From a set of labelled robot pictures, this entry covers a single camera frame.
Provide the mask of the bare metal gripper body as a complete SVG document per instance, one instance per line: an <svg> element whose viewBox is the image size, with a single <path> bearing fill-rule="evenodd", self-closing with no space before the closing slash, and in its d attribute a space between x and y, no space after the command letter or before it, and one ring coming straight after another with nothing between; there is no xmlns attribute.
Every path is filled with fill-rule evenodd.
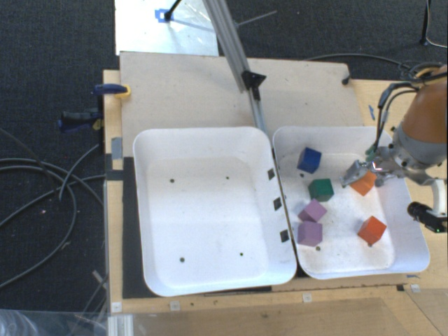
<svg viewBox="0 0 448 336"><path fill-rule="evenodd" d="M426 172L431 164L418 161L399 145L370 148L366 151L366 161L372 163L370 171L374 174L395 174L397 179L409 179L420 186L429 186L438 179Z"/></svg>

